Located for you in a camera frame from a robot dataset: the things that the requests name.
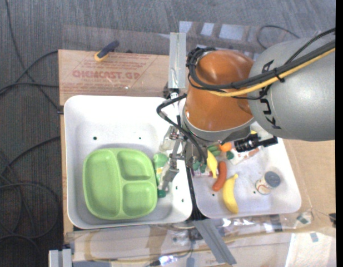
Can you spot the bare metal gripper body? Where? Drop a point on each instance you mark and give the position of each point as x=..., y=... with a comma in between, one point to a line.
x=192, y=154

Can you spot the green bottle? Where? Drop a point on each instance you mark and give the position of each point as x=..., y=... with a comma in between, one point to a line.
x=159, y=160

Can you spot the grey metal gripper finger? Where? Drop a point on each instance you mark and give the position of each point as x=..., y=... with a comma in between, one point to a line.
x=169, y=177

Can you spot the brown cardboard board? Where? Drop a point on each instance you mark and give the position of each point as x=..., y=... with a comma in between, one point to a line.
x=104, y=74

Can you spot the small white can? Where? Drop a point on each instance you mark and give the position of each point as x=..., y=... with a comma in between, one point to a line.
x=267, y=183

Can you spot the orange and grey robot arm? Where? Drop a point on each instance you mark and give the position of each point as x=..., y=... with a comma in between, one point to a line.
x=218, y=107

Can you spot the large yellow banana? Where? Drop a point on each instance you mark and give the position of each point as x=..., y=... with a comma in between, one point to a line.
x=229, y=196

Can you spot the white packet with red print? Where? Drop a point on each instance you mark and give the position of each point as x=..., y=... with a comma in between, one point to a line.
x=244, y=156

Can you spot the small yellow banana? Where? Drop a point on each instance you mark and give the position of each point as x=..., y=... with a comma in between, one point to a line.
x=212, y=163

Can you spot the green divided plate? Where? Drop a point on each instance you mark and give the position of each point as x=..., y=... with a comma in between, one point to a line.
x=104, y=182

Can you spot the green broccoli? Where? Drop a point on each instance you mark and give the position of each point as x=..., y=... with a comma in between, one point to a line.
x=230, y=155

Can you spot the green toy vegetable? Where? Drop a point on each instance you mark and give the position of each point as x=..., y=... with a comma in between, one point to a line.
x=213, y=150

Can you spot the red sausage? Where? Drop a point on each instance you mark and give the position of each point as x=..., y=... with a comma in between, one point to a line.
x=221, y=175

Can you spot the white plastic tray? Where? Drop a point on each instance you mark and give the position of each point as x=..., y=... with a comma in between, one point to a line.
x=118, y=115
x=257, y=204

